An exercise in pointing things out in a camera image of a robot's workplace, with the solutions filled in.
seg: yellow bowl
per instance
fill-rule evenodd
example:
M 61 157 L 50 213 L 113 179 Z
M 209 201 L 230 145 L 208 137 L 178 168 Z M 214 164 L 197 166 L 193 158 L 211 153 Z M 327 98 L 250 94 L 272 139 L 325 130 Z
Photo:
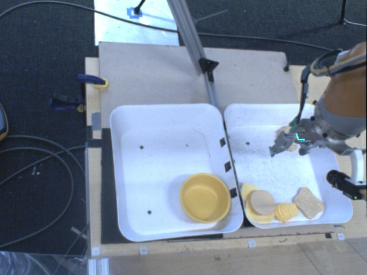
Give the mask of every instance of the yellow bowl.
M 194 174 L 185 180 L 179 194 L 185 213 L 201 223 L 222 220 L 231 208 L 231 195 L 225 183 L 208 174 Z

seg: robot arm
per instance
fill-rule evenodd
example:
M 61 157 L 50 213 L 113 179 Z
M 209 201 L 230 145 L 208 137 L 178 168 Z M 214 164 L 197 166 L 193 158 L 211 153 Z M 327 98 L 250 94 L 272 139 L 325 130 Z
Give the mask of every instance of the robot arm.
M 335 58 L 333 65 L 326 61 Z M 310 119 L 301 119 L 307 97 L 308 76 L 330 76 L 331 80 L 315 105 Z M 340 172 L 330 172 L 327 180 L 352 199 L 365 199 L 356 194 L 366 189 L 363 182 L 366 149 L 349 147 L 345 140 L 366 130 L 366 42 L 356 45 L 347 52 L 332 51 L 308 65 L 301 76 L 302 93 L 300 110 L 290 123 L 290 133 L 282 132 L 270 147 L 270 154 L 283 152 L 293 143 L 300 145 L 299 154 L 305 155 L 314 147 L 327 147 L 339 155 L 350 156 L 352 178 Z

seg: dark carpet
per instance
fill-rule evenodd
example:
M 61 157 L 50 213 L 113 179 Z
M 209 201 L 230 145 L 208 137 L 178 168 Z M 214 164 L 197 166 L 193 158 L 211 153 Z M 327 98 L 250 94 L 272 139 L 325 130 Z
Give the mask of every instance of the dark carpet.
M 0 0 L 0 13 L 35 0 Z M 93 0 L 55 0 L 93 7 Z M 339 24 L 342 0 L 187 0 L 194 19 L 228 10 L 197 22 L 199 32 L 277 38 L 349 49 L 366 40 L 366 27 Z M 366 24 L 366 0 L 348 0 L 345 18 Z M 0 102 L 9 134 L 46 138 L 66 148 L 84 145 L 85 114 L 55 111 L 54 92 L 82 97 L 76 77 L 84 58 L 97 56 L 93 14 L 62 5 L 30 5 L 0 19 Z M 290 64 L 307 64 L 325 50 L 253 39 L 201 37 L 203 46 L 285 52 Z M 40 141 L 8 138 L 0 151 L 37 147 L 59 151 Z M 84 166 L 84 150 L 75 151 Z M 47 156 L 29 150 L 0 154 L 0 182 L 20 168 Z M 67 212 L 49 229 L 3 246 L 51 223 L 68 203 L 71 182 L 57 159 L 47 160 L 0 186 L 0 250 L 64 254 L 76 238 L 71 227 L 86 225 L 85 180 L 76 162 L 62 156 L 73 173 L 74 195 Z M 71 254 L 80 254 L 80 239 Z

